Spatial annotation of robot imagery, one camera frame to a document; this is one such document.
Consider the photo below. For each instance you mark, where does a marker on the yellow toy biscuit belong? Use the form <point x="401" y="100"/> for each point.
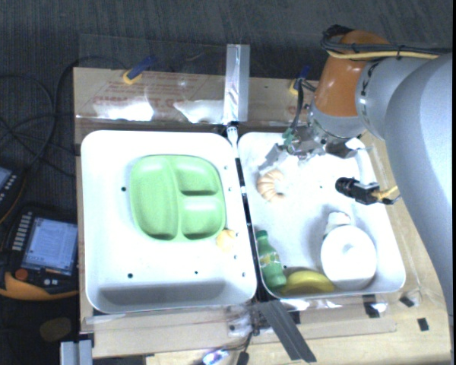
<point x="226" y="240"/>

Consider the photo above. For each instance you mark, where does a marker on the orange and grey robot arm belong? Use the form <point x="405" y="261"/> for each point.
<point x="414" y="127"/>

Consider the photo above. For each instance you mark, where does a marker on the tan toy doughnut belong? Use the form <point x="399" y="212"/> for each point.
<point x="268" y="185"/>

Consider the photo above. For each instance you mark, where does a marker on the brown cardboard board red print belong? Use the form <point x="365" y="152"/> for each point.
<point x="414" y="340"/>

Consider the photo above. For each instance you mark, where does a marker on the yellow banana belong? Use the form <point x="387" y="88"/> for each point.
<point x="308" y="281"/>

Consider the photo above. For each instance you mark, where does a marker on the white plastic bottle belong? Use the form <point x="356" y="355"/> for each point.
<point x="338" y="219"/>

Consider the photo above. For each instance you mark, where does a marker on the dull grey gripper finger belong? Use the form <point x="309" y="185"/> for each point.
<point x="273" y="157"/>

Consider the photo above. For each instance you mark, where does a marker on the thin black and white rod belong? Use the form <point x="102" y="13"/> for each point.
<point x="244" y="200"/>

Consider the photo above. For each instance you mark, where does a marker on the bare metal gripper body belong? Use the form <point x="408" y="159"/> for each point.
<point x="308" y="143"/>

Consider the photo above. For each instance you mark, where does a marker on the green divided plate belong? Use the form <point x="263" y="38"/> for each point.
<point x="156" y="196"/>

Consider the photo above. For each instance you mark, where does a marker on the white plastic tray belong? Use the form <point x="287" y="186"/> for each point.
<point x="308" y="219"/>
<point x="110" y="249"/>

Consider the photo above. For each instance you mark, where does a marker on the green plastic bottle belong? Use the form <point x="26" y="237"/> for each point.
<point x="271" y="264"/>

